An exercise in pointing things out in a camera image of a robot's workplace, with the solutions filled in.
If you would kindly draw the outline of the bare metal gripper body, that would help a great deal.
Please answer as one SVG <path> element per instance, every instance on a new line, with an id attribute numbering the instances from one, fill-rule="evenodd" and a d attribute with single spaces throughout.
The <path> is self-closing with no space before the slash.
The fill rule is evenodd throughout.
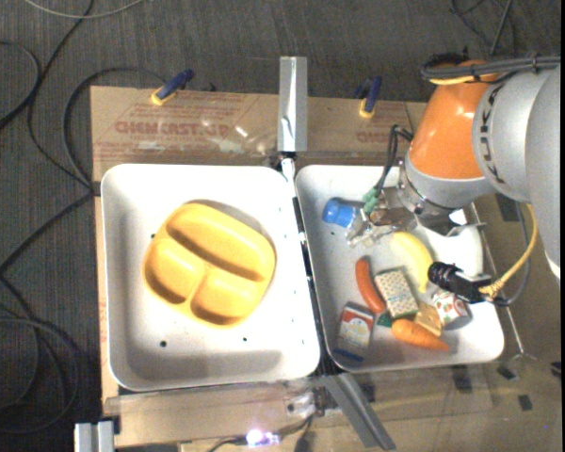
<path id="1" fill-rule="evenodd" d="M 366 217 L 377 226 L 445 228 L 451 226 L 452 208 L 420 196 L 411 185 L 372 187 L 363 195 Z"/>

